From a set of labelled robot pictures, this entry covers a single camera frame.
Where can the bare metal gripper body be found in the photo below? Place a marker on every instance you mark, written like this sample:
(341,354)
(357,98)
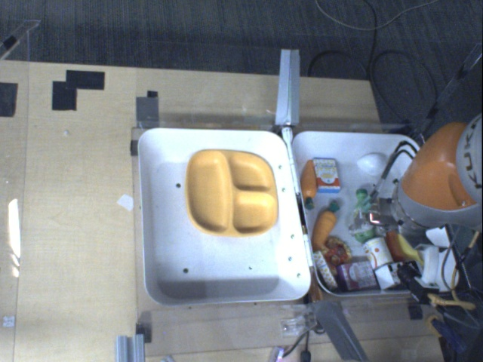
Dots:
(386,215)

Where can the red sausage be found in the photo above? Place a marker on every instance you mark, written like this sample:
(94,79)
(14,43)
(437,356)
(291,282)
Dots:
(394,245)

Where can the blue and orange carton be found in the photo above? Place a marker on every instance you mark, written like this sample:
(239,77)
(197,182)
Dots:
(327,175)

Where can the orange divided plate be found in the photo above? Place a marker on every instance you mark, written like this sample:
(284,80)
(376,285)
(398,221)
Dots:
(211,191)

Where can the pizza slice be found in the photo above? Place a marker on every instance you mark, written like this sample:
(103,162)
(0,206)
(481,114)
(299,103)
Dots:
(337,253)

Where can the purple carton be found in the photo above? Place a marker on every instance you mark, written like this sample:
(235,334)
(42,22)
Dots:
(356,276)

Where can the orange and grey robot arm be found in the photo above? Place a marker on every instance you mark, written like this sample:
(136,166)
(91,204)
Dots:
(434,175)

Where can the white egg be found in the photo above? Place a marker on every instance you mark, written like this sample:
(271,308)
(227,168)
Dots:
(371,163)

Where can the white plastic tray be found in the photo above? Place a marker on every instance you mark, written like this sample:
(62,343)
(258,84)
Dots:
(226,262)
(343,145)

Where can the black cylinder on white bracket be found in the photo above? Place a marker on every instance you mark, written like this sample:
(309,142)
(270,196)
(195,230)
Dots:
(413,279)

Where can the orange carrot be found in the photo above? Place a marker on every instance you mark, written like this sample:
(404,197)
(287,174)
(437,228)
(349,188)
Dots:
(308,179)
(324,224)

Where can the yellow banana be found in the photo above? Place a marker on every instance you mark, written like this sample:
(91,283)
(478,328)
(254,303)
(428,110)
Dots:
(411,251)

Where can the white can with orange print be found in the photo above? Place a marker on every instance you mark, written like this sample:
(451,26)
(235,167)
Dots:
(377,253)

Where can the thin black and white rod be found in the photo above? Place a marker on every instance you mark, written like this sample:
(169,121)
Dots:
(291,160)

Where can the clear bottle with green cap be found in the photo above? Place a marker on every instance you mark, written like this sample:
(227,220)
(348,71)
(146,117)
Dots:
(361,202)

